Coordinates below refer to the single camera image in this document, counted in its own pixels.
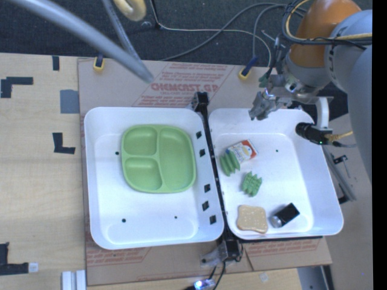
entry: wooden surface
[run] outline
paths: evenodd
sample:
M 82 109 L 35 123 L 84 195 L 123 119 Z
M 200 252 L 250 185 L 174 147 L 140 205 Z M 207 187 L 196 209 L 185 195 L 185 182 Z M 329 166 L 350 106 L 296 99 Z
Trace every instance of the wooden surface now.
M 79 114 L 60 113 L 60 91 L 78 91 L 77 58 L 0 54 L 0 79 L 33 77 L 0 98 L 0 243 L 8 263 L 37 262 L 37 273 L 0 276 L 0 289 L 60 289 L 63 271 L 85 269 Z M 53 133 L 75 154 L 54 153 Z M 195 279 L 162 280 L 95 290 L 176 289 Z M 301 289 L 297 269 L 226 274 L 218 289 Z

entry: white tray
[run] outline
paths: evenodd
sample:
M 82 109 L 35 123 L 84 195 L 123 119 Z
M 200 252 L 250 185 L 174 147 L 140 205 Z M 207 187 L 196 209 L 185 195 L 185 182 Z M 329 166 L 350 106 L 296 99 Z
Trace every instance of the white tray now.
M 120 152 L 124 131 L 138 124 L 167 124 L 189 134 L 197 165 L 191 188 L 155 194 L 138 192 L 126 183 L 116 152 Z M 84 128 L 90 228 L 98 245 L 116 250 L 220 237 L 224 220 L 197 113 L 175 108 L 94 108 L 86 114 Z
M 212 141 L 222 190 L 227 223 L 241 239 L 282 239 L 337 234 L 343 226 L 339 201 L 322 147 L 295 132 L 299 122 L 312 123 L 302 110 L 278 109 L 262 121 L 251 121 L 249 109 L 217 109 L 209 117 Z M 258 156 L 241 164 L 241 170 L 226 176 L 219 157 L 229 146 L 250 139 Z M 262 177 L 256 196 L 241 190 L 244 175 L 252 171 Z M 263 207 L 269 218 L 280 208 L 294 203 L 300 215 L 282 228 L 268 221 L 268 231 L 240 230 L 236 226 L 242 204 Z

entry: black hole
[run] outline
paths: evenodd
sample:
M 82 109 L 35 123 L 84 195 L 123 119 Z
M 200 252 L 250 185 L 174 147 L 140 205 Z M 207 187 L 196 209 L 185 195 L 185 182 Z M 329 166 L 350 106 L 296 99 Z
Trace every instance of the black hole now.
M 212 215 L 211 217 L 210 217 L 210 224 L 212 225 L 212 224 L 214 224 L 216 222 L 216 216 L 215 215 Z
M 206 201 L 203 204 L 201 204 L 201 207 L 203 208 L 203 211 L 205 211 L 210 207 L 210 204 L 208 203 L 208 201 Z

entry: bread slice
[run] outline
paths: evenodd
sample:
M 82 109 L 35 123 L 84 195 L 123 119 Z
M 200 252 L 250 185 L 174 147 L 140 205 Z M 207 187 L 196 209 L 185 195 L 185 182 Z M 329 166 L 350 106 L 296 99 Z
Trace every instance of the bread slice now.
M 266 233 L 268 230 L 266 211 L 263 207 L 240 205 L 236 226 L 240 230 L 252 230 Z

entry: cardboard box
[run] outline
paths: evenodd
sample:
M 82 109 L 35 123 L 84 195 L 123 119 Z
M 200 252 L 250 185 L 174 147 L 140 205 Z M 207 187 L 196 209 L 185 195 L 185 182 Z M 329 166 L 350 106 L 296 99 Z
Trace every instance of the cardboard box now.
M 106 59 L 102 72 L 95 72 L 93 61 L 80 59 L 78 63 L 88 286 L 207 277 L 213 267 L 203 266 L 201 257 L 216 248 L 215 241 L 126 250 L 104 250 L 93 241 L 89 231 L 83 119 L 98 106 L 190 107 L 197 91 L 207 92 L 209 113 L 216 108 L 250 108 L 260 90 L 257 79 L 267 69 L 254 67 L 249 78 L 242 81 L 238 78 L 242 66 L 145 61 L 155 77 L 146 84 L 110 59 Z M 244 243 L 243 251 L 241 261 L 230 263 L 226 274 L 331 263 L 323 237 Z

